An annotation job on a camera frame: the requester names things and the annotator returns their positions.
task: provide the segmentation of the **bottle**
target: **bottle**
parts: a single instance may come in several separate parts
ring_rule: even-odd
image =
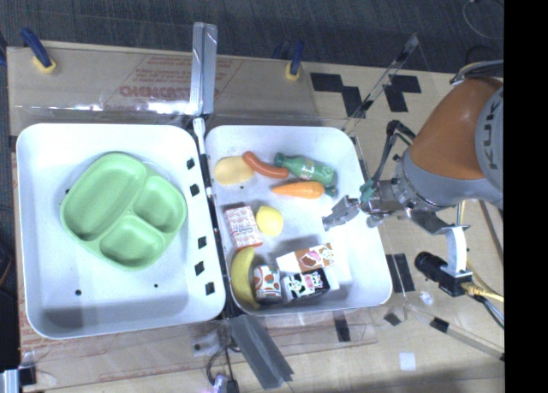
[[[337,173],[333,168],[310,158],[288,157],[279,152],[274,157],[274,165],[287,168],[291,174],[302,180],[315,180],[322,183],[327,193],[333,191],[337,183]]]

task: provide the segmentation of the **sausage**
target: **sausage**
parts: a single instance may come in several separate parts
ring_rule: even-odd
[[[261,162],[251,151],[244,152],[242,158],[244,162],[262,176],[270,178],[288,178],[289,176],[289,170],[287,168],[278,168],[277,166]]]

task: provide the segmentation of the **yellow banana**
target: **yellow banana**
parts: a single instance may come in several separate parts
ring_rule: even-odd
[[[236,253],[230,267],[230,280],[236,299],[244,306],[251,305],[253,309],[259,309],[249,282],[249,268],[254,256],[255,247],[245,247]]]

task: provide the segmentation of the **green divided plate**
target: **green divided plate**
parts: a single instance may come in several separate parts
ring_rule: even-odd
[[[98,158],[61,204],[63,227],[86,249],[125,270],[154,263],[187,218],[181,191],[123,152]]]

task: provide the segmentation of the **soda can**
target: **soda can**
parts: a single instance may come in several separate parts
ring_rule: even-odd
[[[282,301],[280,269],[276,265],[258,265],[253,269],[255,300],[264,305]]]

